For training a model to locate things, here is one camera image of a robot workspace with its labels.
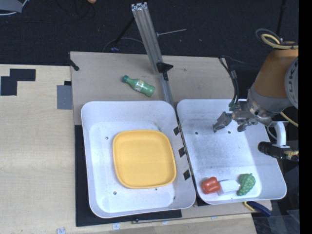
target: red bell pepper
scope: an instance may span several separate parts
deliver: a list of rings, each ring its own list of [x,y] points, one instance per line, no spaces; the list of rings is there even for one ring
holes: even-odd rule
[[[221,186],[216,177],[210,177],[201,183],[204,194],[214,193],[220,190]]]

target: white bar soap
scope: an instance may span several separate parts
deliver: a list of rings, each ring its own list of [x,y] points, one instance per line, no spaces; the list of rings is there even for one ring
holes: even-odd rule
[[[224,194],[229,193],[233,191],[238,191],[240,184],[235,179],[226,179],[219,181],[220,184],[220,190],[218,191],[218,194]]]

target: yellow plate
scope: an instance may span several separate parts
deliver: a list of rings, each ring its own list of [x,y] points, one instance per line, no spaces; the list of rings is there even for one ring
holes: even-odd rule
[[[160,131],[120,132],[113,141],[113,157],[118,180],[127,188],[165,186],[176,178],[170,141]]]

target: bottle cap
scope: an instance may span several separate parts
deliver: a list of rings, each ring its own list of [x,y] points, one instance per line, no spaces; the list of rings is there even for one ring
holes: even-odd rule
[[[126,82],[128,78],[129,78],[128,76],[124,76],[124,77],[122,78],[122,82]]]

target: metal pole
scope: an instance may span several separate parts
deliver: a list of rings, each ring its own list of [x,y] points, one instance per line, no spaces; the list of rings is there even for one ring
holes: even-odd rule
[[[123,31],[119,34],[119,36],[116,38],[116,40],[114,41],[114,45],[116,46],[117,43],[120,41],[120,39],[123,37],[123,35],[126,33],[126,31],[129,29],[129,27],[131,26],[131,24],[135,21],[135,18],[132,17],[130,19],[130,21],[128,22],[128,24],[126,25],[126,27],[123,29]]]
[[[162,62],[162,56],[147,3],[132,4],[132,12],[141,34],[145,50],[151,62],[153,73],[159,74],[156,64]],[[169,87],[169,81],[164,79],[163,74],[159,74],[159,80],[165,101],[173,106],[174,103]]]

